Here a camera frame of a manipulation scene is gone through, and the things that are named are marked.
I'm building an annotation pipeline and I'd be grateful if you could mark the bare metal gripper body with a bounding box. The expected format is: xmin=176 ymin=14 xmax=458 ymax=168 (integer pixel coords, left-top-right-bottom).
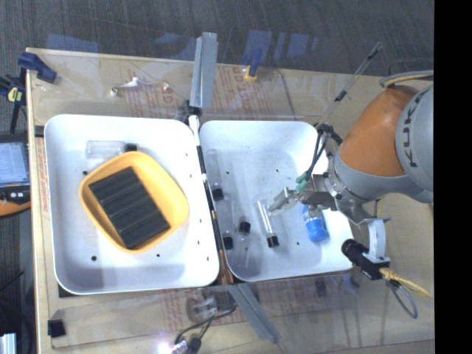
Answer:
xmin=299 ymin=173 xmax=348 ymax=212

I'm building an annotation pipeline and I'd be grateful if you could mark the blue plastic bottle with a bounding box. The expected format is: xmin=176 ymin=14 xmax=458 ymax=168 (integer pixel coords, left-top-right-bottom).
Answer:
xmin=302 ymin=203 xmax=330 ymax=243

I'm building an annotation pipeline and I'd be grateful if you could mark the clear plastic bottle black cap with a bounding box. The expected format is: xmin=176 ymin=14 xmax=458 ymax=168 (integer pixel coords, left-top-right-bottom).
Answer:
xmin=256 ymin=198 xmax=280 ymax=249
xmin=216 ymin=197 xmax=235 ymax=251
xmin=235 ymin=221 xmax=254 ymax=266
xmin=205 ymin=149 xmax=225 ymax=202

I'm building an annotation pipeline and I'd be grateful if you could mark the white plastic tray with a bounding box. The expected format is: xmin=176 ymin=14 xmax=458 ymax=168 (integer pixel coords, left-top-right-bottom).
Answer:
xmin=44 ymin=114 xmax=221 ymax=296
xmin=198 ymin=119 xmax=357 ymax=284

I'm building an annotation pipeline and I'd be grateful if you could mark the thin black and white rod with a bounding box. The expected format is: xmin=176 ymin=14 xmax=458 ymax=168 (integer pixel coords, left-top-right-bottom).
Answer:
xmin=187 ymin=114 xmax=235 ymax=285

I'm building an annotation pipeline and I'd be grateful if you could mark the yellow plate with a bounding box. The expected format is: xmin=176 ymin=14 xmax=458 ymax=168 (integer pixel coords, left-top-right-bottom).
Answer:
xmin=78 ymin=150 xmax=190 ymax=255

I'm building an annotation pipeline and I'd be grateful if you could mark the black ribbed rectangular block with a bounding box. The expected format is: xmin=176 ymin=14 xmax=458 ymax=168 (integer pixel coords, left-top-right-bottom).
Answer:
xmin=88 ymin=166 xmax=172 ymax=251

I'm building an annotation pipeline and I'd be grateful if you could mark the brown cardboard board red print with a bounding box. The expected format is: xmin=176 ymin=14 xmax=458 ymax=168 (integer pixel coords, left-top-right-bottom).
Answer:
xmin=26 ymin=47 xmax=434 ymax=354

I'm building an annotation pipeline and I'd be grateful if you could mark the black cylinder on white bracket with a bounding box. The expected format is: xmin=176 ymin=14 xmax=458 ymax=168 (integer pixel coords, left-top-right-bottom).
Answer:
xmin=341 ymin=215 xmax=392 ymax=282

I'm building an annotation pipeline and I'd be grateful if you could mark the black block with thin wires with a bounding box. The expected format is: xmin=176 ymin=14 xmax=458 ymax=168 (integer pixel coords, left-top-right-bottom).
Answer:
xmin=174 ymin=100 xmax=202 ymax=122

